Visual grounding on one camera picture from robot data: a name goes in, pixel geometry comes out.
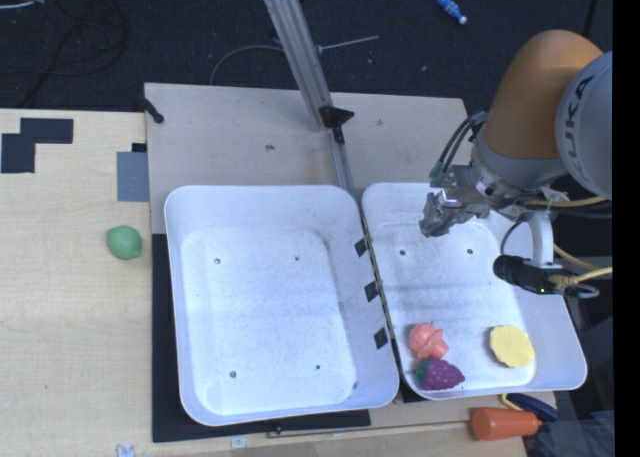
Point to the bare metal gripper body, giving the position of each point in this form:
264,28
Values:
465,190

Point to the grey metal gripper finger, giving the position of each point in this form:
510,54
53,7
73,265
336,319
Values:
428,219
450,223

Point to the orange toy figure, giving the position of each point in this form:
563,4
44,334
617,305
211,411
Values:
426,340

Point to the black cylinder on white bracket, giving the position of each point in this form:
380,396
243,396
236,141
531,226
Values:
520,272

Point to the yellow biscuit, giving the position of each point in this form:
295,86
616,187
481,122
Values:
511,346

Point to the purple grapes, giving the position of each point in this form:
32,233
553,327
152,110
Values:
441,375

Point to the orange carrot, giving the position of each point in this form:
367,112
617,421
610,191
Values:
502,423

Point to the pale wood board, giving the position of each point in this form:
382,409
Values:
240,145

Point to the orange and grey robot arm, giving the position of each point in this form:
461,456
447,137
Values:
530,110

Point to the white plastic tray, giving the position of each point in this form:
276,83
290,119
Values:
450,290
265,315

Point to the green lime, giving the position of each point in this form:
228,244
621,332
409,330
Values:
124,242

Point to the blue toy bottle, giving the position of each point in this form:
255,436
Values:
451,8

